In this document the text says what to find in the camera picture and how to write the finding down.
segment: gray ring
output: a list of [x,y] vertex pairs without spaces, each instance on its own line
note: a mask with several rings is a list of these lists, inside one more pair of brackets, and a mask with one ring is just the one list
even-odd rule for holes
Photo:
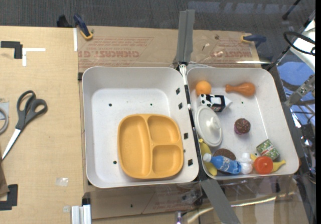
[[2,134],[8,127],[8,122],[9,122],[9,118],[8,118],[8,115],[7,113],[5,112],[4,109],[2,109],[0,107],[0,113],[2,113],[4,116],[5,116],[5,124],[3,125],[3,127],[0,129],[0,134]]

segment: red tomato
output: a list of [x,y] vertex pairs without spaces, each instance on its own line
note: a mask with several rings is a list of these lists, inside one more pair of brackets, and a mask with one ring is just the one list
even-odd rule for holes
[[254,168],[259,174],[269,174],[273,169],[273,161],[270,157],[259,156],[254,161]]

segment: white tray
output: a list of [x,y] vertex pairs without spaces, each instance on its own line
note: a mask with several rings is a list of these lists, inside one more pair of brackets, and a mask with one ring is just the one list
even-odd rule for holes
[[[219,148],[232,151],[237,158],[243,152],[257,154],[256,146],[269,139],[280,153],[280,159],[286,164],[272,172],[272,175],[289,175],[299,168],[298,156],[292,141],[291,134],[282,110],[279,96],[271,74],[259,68],[193,68],[187,73],[190,90],[191,106],[193,112],[197,108],[197,95],[195,86],[198,81],[206,80],[212,86],[212,94],[227,96],[233,103],[221,113],[217,113],[223,131],[222,143],[211,148],[214,153]],[[243,82],[252,82],[256,87],[253,97],[245,97],[238,93],[226,93],[225,85],[238,85]],[[251,131],[246,135],[236,135],[234,122],[238,118],[246,118],[251,123]],[[218,179],[236,179],[263,176],[259,174],[224,175],[218,172],[217,176],[211,175],[205,166],[207,175]]]
[[[183,79],[178,71],[171,68],[92,67],[84,72],[82,82],[86,172],[94,186],[184,183],[197,177],[199,166],[193,130]],[[123,172],[117,155],[117,129],[120,121],[131,114],[166,115],[178,124],[184,149],[184,164],[178,174],[161,180],[141,180]]]

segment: scissors blade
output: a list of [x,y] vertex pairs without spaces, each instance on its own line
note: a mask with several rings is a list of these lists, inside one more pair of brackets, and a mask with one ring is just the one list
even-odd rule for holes
[[8,152],[10,151],[11,147],[14,145],[15,141],[17,140],[18,136],[20,135],[20,132],[21,132],[21,130],[15,129],[14,134],[10,138],[9,143],[5,149],[5,152],[2,155],[2,159],[4,159],[5,156],[8,154]]

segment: black scissors handle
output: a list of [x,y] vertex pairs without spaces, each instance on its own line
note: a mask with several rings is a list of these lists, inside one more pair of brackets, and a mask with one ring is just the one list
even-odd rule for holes
[[[25,104],[25,108],[20,110],[21,102],[27,94],[31,94],[30,98]],[[43,106],[39,111],[36,111],[38,106]],[[48,110],[46,101],[42,99],[36,99],[36,94],[32,90],[28,90],[20,95],[17,102],[17,111],[18,111],[18,123],[16,129],[23,130],[25,126],[32,121],[35,117],[44,114]]]

